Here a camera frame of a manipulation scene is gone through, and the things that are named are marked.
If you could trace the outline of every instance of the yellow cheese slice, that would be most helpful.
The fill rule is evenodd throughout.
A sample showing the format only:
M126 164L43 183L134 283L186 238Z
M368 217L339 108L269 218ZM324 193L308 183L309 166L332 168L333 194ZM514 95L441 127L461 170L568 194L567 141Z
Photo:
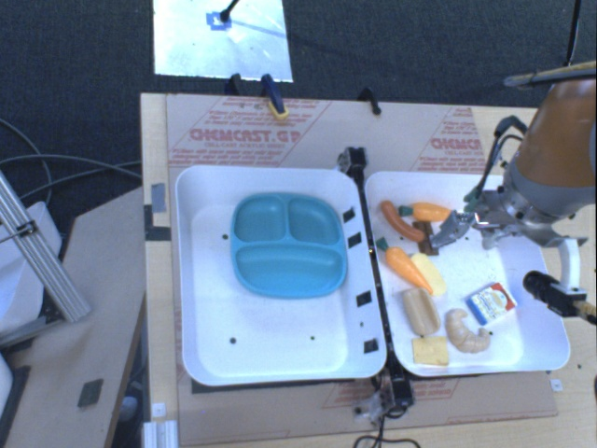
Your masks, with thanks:
M439 270L433 262L423 253L417 252L410 256L412 263L419 269L419 272L423 274L425 280L429 283L429 286L433 289L432 295L441 295L446 293L446 282L439 273Z
M414 363L441 365L446 367L448 359L448 341L446 337L419 337L412 339Z

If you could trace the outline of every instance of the table top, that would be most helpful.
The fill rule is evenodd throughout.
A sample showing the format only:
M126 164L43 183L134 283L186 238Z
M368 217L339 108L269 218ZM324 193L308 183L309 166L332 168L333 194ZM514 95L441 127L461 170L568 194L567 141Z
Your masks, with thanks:
M205 96L208 103L214 97ZM168 136L167 97L164 94L142 95L142 139L144 161L144 205L151 207L152 193L156 185L164 184L168 190ZM367 128L374 117L370 111L354 110L354 103L336 102L345 109L344 118L362 121ZM399 113L412 111L413 105L381 104L382 111ZM416 110L425 112L445 111L445 105L416 105ZM470 107L472 118L479 132L485 153L493 140L493 129L500 119L517 115L529 123L535 114L532 108ZM354 142L367 146L367 138ZM154 211L154 227L168 228L171 225L169 208ZM595 207L586 207L576 217L556 225L560 233L571 236L589 236L581 247L581 286L589 292L589 301L595 303ZM150 398L154 412L152 421L176 420L178 417L178 394L176 390L173 266L172 248L168 241L146 242L148 260L159 260L158 264L147 264L147 322L149 344ZM556 249L544 249L544 259L550 273L559 273L559 255ZM594 446L595 420L597 419L594 394L597 356L595 355L595 327L579 319L564 321L571 344L571 356L567 365L550 374L555 386L561 384L554 397L559 414L555 417L516 419L475 425L453 425L443 427L401 428L385 431L388 439L411 438L422 447L493 447L507 444L511 447L528 446ZM350 446L358 434L346 433L316 437L291 438L272 441L218 444L219 447L345 447Z

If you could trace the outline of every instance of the blue plate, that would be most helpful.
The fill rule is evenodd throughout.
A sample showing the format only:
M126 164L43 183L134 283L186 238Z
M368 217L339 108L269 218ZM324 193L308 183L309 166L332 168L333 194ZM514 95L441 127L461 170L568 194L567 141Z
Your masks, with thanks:
M346 276L340 220L320 199L282 192L250 196L234 211L230 239L237 278L261 295L320 297Z

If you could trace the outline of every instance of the brown cylinder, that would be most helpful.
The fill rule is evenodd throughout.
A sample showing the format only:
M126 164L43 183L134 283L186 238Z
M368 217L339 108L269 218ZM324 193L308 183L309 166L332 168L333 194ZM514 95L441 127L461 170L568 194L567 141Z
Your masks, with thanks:
M562 188L595 185L590 132L595 124L595 80L555 84L521 143L516 164L537 184Z

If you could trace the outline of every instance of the brown sausage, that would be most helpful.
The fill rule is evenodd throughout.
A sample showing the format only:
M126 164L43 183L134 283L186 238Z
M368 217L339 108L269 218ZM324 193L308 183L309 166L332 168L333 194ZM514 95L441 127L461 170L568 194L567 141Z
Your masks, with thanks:
M413 228L408 224L396 211L396 208L391 201L382 201L380 204L385 219L390 223L396 231L407 239L411 239L415 243L420 243L425 239L425 233Z

